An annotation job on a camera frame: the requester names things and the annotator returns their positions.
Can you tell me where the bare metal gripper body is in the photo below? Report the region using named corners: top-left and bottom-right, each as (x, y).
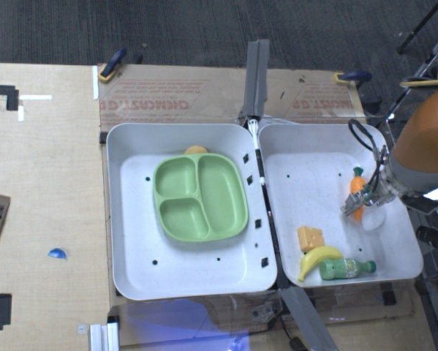
top-left (363, 178), bottom-right (398, 208)

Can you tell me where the orange carrot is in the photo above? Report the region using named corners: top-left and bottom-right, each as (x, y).
top-left (350, 166), bottom-right (368, 223)

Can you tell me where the white rounded object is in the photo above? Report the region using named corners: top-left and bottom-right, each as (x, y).
top-left (361, 204), bottom-right (388, 232)

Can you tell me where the white plastic tray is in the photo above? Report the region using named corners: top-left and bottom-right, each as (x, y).
top-left (257, 123), bottom-right (425, 289)
top-left (105, 122), bottom-right (279, 302)

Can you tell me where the yellow cheese wedge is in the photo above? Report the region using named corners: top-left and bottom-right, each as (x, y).
top-left (296, 225), bottom-right (326, 254)

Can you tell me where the yellow banana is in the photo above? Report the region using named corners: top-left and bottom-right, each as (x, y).
top-left (297, 245), bottom-right (344, 283)

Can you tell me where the green plastic bottle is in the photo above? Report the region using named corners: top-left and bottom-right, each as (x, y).
top-left (319, 257), bottom-right (378, 282)

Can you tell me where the thin black and white rod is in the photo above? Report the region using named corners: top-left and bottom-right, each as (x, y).
top-left (247, 118), bottom-right (290, 289)

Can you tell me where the green divided plate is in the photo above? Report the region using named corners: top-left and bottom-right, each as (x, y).
top-left (152, 152), bottom-right (250, 244)

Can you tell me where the brown cardboard board red print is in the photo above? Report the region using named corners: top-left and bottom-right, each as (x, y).
top-left (97, 63), bottom-right (418, 347)

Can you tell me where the black cylinder on white bracket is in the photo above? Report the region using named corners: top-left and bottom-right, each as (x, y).
top-left (401, 187), bottom-right (438, 250)

